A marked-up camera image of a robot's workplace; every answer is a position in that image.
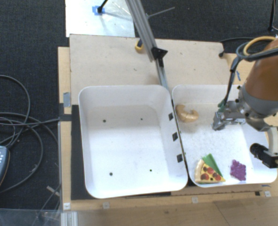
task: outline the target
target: black tape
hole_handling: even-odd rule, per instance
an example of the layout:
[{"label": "black tape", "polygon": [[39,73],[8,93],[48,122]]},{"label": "black tape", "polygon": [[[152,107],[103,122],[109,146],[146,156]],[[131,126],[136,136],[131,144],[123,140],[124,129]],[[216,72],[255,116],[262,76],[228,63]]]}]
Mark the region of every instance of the black tape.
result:
[{"label": "black tape", "polygon": [[71,131],[71,200],[94,199],[87,190],[84,180],[79,106],[72,105]]},{"label": "black tape", "polygon": [[170,113],[168,116],[169,116],[169,120],[171,121],[173,119],[173,114]]},{"label": "black tape", "polygon": [[173,139],[173,141],[175,141],[175,140],[177,140],[177,139],[178,139],[177,132],[175,132],[175,133],[172,135],[172,139]]},{"label": "black tape", "polygon": [[60,118],[60,121],[72,121],[72,115],[64,113],[64,104],[63,103],[59,103],[59,118]]},{"label": "black tape", "polygon": [[183,161],[183,155],[182,154],[177,155],[176,158],[177,158],[177,162]]}]

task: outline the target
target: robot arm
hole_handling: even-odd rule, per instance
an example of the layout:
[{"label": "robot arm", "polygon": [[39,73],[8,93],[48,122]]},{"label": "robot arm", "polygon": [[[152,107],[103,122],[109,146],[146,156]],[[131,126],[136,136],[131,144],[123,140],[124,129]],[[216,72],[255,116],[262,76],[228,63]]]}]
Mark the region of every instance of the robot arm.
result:
[{"label": "robot arm", "polygon": [[[278,39],[270,42],[263,52],[253,55],[246,53],[243,44],[237,49],[238,57],[231,67],[228,92],[215,112],[212,128],[222,130],[227,125],[248,123],[257,131],[267,131],[269,148],[253,144],[250,151],[269,168],[278,167],[278,126],[268,125],[264,119],[278,112]],[[242,59],[257,59],[247,80],[238,87],[238,99],[228,101],[228,93],[234,80],[237,65]]]}]

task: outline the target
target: pizza slice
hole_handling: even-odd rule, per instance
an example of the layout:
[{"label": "pizza slice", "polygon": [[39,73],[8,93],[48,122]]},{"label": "pizza slice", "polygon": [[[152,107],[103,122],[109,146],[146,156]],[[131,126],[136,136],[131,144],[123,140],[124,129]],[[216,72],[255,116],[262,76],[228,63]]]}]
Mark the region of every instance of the pizza slice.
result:
[{"label": "pizza slice", "polygon": [[196,183],[225,182],[225,179],[202,159],[199,160],[197,167],[195,168],[194,178]]}]

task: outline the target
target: yellow cable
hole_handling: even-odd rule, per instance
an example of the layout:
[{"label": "yellow cable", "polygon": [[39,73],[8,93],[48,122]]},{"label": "yellow cable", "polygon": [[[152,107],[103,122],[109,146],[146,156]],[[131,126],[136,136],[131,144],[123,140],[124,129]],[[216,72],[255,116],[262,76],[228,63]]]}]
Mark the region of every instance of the yellow cable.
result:
[{"label": "yellow cable", "polygon": [[276,37],[273,37],[273,36],[262,36],[262,37],[255,38],[255,39],[249,41],[249,43],[248,43],[247,45],[245,45],[245,47],[243,48],[243,54],[244,54],[245,56],[250,55],[250,54],[247,52],[248,48],[251,47],[254,43],[256,43],[256,42],[258,42],[258,41],[262,41],[262,40],[272,40],[272,41],[274,41],[274,40],[276,40],[276,39],[277,39],[277,38],[276,38]]}]

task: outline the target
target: wooden table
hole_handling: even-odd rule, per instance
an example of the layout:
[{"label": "wooden table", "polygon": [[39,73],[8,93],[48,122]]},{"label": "wooden table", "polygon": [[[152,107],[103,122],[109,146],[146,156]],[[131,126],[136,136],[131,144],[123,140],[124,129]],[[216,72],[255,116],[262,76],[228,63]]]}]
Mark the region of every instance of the wooden table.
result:
[{"label": "wooden table", "polygon": [[[60,103],[64,93],[71,92],[71,104],[76,105],[79,90],[89,85],[157,84],[155,65],[144,51],[135,51],[135,43],[130,38],[72,35],[70,48],[58,48]],[[169,51],[164,63],[170,90],[177,84],[227,83],[235,55],[219,58],[220,43],[157,40],[157,44]],[[251,67],[241,62],[241,81],[234,84],[242,84]],[[64,113],[71,114],[71,107]],[[278,125],[278,114],[267,122]],[[248,220],[254,225],[278,225],[278,178],[268,185],[186,187],[171,196],[71,200],[70,121],[60,122],[60,141],[62,203],[64,210],[78,211],[80,225],[247,225]]]}]

